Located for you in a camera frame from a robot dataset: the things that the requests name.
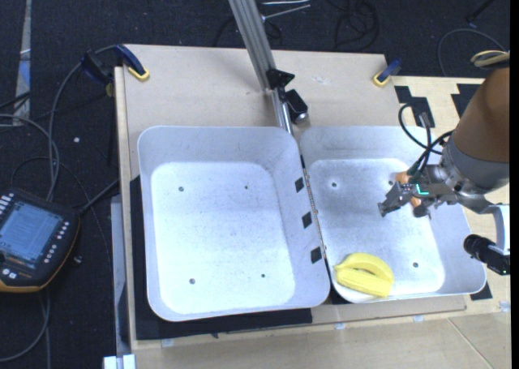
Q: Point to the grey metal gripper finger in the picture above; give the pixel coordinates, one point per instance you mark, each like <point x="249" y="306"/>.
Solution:
<point x="389" y="203"/>
<point x="422" y="209"/>

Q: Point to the pale wood board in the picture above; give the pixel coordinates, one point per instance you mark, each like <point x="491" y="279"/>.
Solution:
<point x="202" y="87"/>

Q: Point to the yellow corn cob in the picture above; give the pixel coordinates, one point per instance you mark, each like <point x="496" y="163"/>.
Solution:
<point x="363" y="281"/>

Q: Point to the black block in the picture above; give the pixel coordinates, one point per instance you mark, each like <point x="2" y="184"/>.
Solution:
<point x="296" y="103"/>

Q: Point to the white plastic tray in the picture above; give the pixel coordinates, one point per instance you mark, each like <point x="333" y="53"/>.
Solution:
<point x="365" y="221"/>
<point x="227" y="233"/>

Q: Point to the black cylinder on white bracket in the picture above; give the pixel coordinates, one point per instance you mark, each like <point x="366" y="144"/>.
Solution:
<point x="486" y="253"/>

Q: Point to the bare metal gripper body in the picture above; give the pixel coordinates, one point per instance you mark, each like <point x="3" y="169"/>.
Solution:
<point x="440" y="185"/>

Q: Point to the yellow banana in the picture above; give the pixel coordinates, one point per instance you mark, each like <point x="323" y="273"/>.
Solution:
<point x="365" y="260"/>

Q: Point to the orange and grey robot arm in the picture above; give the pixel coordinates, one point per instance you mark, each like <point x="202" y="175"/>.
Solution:
<point x="486" y="124"/>

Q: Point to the orange carrot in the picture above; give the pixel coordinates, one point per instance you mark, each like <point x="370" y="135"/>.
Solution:
<point x="401" y="177"/>

